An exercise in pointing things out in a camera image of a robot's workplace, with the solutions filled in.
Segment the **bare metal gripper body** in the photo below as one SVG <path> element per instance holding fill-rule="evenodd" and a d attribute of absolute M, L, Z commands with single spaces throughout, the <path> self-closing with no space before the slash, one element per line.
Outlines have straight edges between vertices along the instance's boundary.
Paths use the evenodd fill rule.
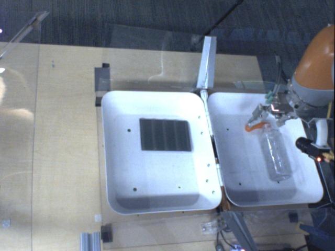
<path fill-rule="evenodd" d="M 287 90 L 273 94 L 269 106 L 270 114 L 277 119 L 297 119 L 294 108 L 289 104 L 290 99 L 291 95 Z"/>

